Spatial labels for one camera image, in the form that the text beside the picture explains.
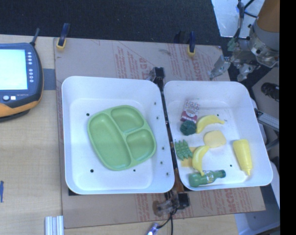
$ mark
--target yellow banana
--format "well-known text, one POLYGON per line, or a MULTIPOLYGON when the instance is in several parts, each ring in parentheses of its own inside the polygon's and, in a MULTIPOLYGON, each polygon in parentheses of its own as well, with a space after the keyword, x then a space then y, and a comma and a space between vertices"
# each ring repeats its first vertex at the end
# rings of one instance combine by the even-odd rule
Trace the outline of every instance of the yellow banana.
POLYGON ((212 123, 224 124, 224 121, 219 119, 216 115, 206 115, 199 118, 196 122, 196 133, 200 133, 203 129, 212 123))
POLYGON ((200 174, 203 176, 205 173, 202 171, 202 158, 209 150, 208 145, 199 146, 193 154, 192 158, 192 166, 194 169, 198 170, 200 174))

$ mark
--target green bottle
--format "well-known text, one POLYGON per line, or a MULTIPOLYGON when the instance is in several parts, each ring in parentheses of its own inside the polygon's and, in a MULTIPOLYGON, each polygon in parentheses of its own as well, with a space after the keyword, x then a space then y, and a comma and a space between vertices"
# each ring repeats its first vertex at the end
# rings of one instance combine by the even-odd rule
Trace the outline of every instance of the green bottle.
POLYGON ((188 181, 191 187, 198 187, 200 185, 207 185, 214 182, 217 178, 225 178, 225 170, 204 170, 205 174, 191 173, 188 176, 188 181))

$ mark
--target table surface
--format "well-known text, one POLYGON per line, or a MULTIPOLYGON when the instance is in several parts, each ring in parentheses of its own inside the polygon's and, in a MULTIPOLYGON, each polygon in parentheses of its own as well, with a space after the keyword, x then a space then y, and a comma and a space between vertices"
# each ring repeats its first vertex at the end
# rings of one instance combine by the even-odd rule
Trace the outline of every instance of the table surface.
MULTIPOLYGON (((32 36, 0 35, 0 43, 29 43, 32 36)), ((53 37, 38 37, 43 68, 55 69, 53 37)), ((62 215, 56 91, 44 90, 28 114, 0 123, 1 234, 45 234, 46 216, 62 215)), ((145 234, 152 222, 65 229, 64 234, 145 234)), ((236 235, 233 214, 176 219, 173 234, 236 235)), ((171 234, 170 222, 158 235, 171 234)))

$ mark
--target cardboard sheet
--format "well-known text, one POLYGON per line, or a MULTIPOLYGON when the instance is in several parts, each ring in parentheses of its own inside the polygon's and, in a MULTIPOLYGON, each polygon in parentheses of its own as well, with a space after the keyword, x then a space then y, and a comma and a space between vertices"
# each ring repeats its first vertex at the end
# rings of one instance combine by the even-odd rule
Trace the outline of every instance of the cardboard sheet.
MULTIPOLYGON (((165 220, 157 216, 153 203, 164 202, 164 194, 77 195, 66 185, 61 85, 73 75, 148 79, 153 67, 163 67, 165 83, 171 80, 208 81, 209 72, 222 54, 217 46, 196 46, 193 58, 187 45, 89 39, 67 39, 63 50, 56 48, 56 72, 62 208, 65 228, 165 220)), ((215 80, 229 81, 227 72, 215 80)), ((187 192, 190 206, 173 218, 263 211, 259 187, 187 192)))

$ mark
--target white tray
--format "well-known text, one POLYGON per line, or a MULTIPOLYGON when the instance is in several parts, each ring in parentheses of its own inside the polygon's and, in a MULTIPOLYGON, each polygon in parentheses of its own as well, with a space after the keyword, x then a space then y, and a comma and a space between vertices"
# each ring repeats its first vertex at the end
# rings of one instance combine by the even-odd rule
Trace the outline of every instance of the white tray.
POLYGON ((226 177, 200 187, 191 187, 188 174, 196 172, 190 167, 181 166, 177 158, 179 176, 182 183, 191 190, 208 190, 222 188, 255 187, 268 185, 272 181, 272 168, 262 134, 255 116, 249 93, 238 82, 213 81, 170 81, 164 87, 167 112, 173 141, 186 140, 190 147, 204 145, 206 132, 220 130, 227 143, 224 146, 209 149, 202 159, 203 170, 226 171, 226 177), (219 115, 225 124, 212 124, 199 134, 183 135, 179 128, 180 116, 186 100, 200 104, 198 117, 219 115), (234 140, 249 141, 253 169, 250 176, 240 170, 232 143, 234 140))
POLYGON ((159 88, 136 79, 72 76, 62 84, 65 179, 77 194, 162 193, 174 185, 174 171, 159 88), (138 109, 156 139, 156 152, 132 168, 113 171, 94 152, 88 119, 102 110, 138 109))

